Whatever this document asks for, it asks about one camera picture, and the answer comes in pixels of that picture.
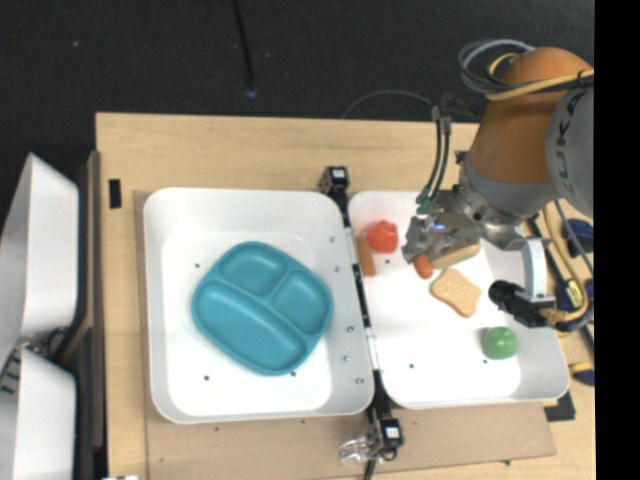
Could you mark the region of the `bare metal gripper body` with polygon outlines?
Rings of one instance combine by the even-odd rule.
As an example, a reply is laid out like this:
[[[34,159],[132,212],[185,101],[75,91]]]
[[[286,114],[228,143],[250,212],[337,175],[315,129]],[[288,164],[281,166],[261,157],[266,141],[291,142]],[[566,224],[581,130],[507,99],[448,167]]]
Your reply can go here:
[[[420,194],[402,255],[407,262],[425,256],[432,263],[446,263],[458,253],[475,249],[482,240],[501,251],[515,251],[526,241],[518,230],[522,221],[521,216],[507,214],[476,195]]]

